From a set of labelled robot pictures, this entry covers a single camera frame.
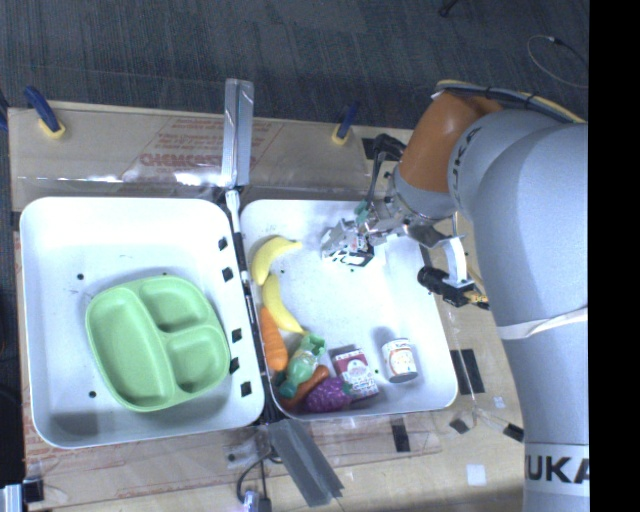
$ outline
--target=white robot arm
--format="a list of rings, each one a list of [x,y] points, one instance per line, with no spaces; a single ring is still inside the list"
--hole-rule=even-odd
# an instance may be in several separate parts
[[[588,511],[588,125],[520,93],[438,89],[387,196],[361,203],[353,231],[372,246],[392,233],[445,244],[449,272],[425,267],[418,279],[462,306],[473,280],[456,237],[433,225],[455,212],[473,224],[523,414],[523,510]]]

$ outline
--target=gray carpet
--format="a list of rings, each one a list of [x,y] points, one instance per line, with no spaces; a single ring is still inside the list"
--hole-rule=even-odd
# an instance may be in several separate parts
[[[441,6],[2,0],[0,87],[21,107],[24,87],[34,85],[55,100],[220,113],[225,79],[241,78],[255,85],[258,117],[334,122],[358,100],[357,124],[413,128],[436,82],[452,78],[537,93],[588,120],[589,0],[460,0],[447,17]],[[536,35],[565,44],[535,38],[528,46]],[[0,132],[0,428],[9,433],[15,414],[5,395],[18,392],[20,379],[15,301]],[[16,459],[14,444],[0,442],[0,460]],[[0,486],[14,475],[2,466]]]

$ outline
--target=carrot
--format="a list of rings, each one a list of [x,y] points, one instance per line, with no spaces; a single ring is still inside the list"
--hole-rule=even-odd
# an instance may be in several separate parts
[[[280,405],[287,411],[294,409],[311,391],[323,380],[329,377],[329,368],[323,364],[319,364],[311,375],[309,380],[304,381],[298,386],[296,394],[293,398],[280,397]]]
[[[260,309],[260,330],[267,366],[277,372],[284,370],[289,363],[289,352],[273,315],[265,306]]]

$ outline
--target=can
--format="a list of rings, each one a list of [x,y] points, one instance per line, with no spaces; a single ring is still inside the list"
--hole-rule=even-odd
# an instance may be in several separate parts
[[[407,338],[398,338],[382,346],[382,357],[389,382],[398,384],[415,379],[418,370]]]

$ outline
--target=white band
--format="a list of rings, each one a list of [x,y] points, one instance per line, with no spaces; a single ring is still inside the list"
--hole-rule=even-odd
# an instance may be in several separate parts
[[[515,325],[498,326],[498,336],[502,340],[521,340],[533,336],[548,329],[554,329],[563,325],[574,324],[577,322],[586,322],[588,320],[588,306],[582,309],[576,309],[570,313],[559,315],[554,318],[545,318],[544,320],[532,320]]]

